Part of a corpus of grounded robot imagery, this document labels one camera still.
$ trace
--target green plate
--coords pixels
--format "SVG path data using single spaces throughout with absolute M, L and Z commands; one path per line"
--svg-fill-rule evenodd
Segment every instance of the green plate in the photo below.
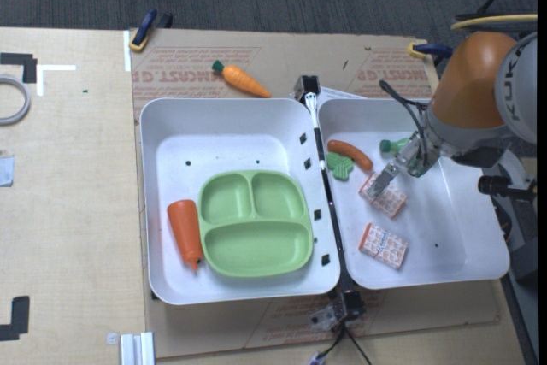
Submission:
M 217 174 L 200 191 L 198 213 L 203 254 L 220 274 L 284 274 L 311 257 L 306 200 L 297 182 L 281 172 Z

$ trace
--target red and white box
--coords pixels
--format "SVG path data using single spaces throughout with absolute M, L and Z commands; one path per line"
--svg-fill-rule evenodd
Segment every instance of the red and white box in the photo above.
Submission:
M 399 269 L 408 246 L 409 243 L 405 239 L 370 222 L 362 235 L 359 251 Z
M 371 198 L 367 194 L 367 190 L 376 178 L 378 178 L 378 175 L 375 172 L 372 172 L 365 181 L 365 184 L 359 189 L 359 195 L 367 199 L 374 207 L 393 219 L 393 216 L 395 216 L 403 207 L 407 200 L 407 196 L 392 184 L 389 184 L 379 197 L 376 199 Z

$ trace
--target white ring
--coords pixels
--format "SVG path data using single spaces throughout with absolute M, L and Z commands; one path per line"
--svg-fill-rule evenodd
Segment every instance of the white ring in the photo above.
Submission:
M 15 88 L 18 88 L 21 91 L 21 93 L 23 93 L 23 96 L 25 97 L 25 102 L 23 103 L 23 107 L 19 111 L 17 111 L 17 113 L 15 113 L 14 115 L 11 115 L 10 117 L 0 117 L 0 127 L 3 127 L 6 125 L 13 125 L 14 123 L 20 121 L 25 116 L 25 114 L 28 112 L 28 109 L 31 105 L 31 96 L 28 93 L 28 90 L 26 89 L 25 85 L 15 78 L 11 78 L 9 76 L 0 76 L 0 84 L 9 84 Z

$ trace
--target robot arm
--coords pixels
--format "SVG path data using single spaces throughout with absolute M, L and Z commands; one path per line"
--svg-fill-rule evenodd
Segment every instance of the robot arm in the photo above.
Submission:
M 536 32 L 518 42 L 500 32 L 469 35 L 450 58 L 431 102 L 414 103 L 417 129 L 368 195 L 379 196 L 402 171 L 422 176 L 440 156 L 491 168 L 505 152 L 501 138 L 517 135 L 536 144 L 537 51 Z M 380 85 L 408 106 L 410 101 Z

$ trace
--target table surface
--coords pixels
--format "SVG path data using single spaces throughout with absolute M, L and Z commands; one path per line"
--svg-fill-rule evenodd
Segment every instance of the table surface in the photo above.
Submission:
M 0 127 L 15 158 L 0 188 L 0 326 L 30 297 L 29 331 L 0 342 L 2 364 L 118 363 L 109 335 L 146 331 L 132 77 L 123 31 L 0 28 L 0 51 L 33 54 L 46 70 L 29 114 Z M 0 72 L 9 72 L 0 66 Z M 16 93 L 0 90 L 0 103 Z M 358 339 L 373 364 L 524 363 L 500 282 L 497 321 Z M 330 342 L 232 351 L 162 363 L 307 363 Z M 328 363 L 364 363 L 341 342 Z

